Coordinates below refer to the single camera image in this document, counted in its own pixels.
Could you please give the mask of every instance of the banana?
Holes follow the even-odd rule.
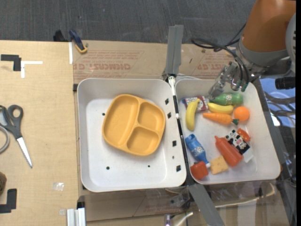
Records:
[[[198,106],[199,99],[192,101],[188,104],[186,110],[186,126],[189,130],[194,130],[194,116]]]
[[[232,106],[232,105],[218,105],[218,104],[211,103],[211,102],[208,102],[207,105],[208,105],[209,111],[217,112],[217,113],[231,114],[234,109],[234,106]]]

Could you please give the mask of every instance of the dark gray floor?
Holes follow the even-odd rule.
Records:
[[[166,43],[168,27],[184,25],[183,43],[202,37],[226,43],[255,0],[0,0],[0,39],[52,41],[60,29],[83,40]]]

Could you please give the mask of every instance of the scissors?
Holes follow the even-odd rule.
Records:
[[[20,114],[18,116],[14,116],[14,110],[18,110]],[[32,161],[29,157],[28,150],[26,148],[23,136],[20,131],[20,124],[21,124],[21,119],[23,117],[23,109],[22,107],[18,105],[11,105],[8,109],[2,105],[0,105],[0,113],[3,113],[4,117],[4,122],[0,122],[0,126],[4,127],[8,131],[10,131],[15,139],[17,140],[23,155],[29,164],[29,166],[32,168]]]

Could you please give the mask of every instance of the yellow plate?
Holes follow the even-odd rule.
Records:
[[[156,151],[165,129],[164,112],[142,98],[114,98],[103,121],[104,140],[125,152],[147,156]]]

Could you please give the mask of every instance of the blue bottle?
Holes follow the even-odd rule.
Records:
[[[206,158],[206,152],[203,148],[203,146],[198,142],[197,138],[194,134],[189,135],[185,138],[186,146],[189,148],[192,156],[198,160],[203,161],[207,168],[211,166],[210,162],[208,162]]]

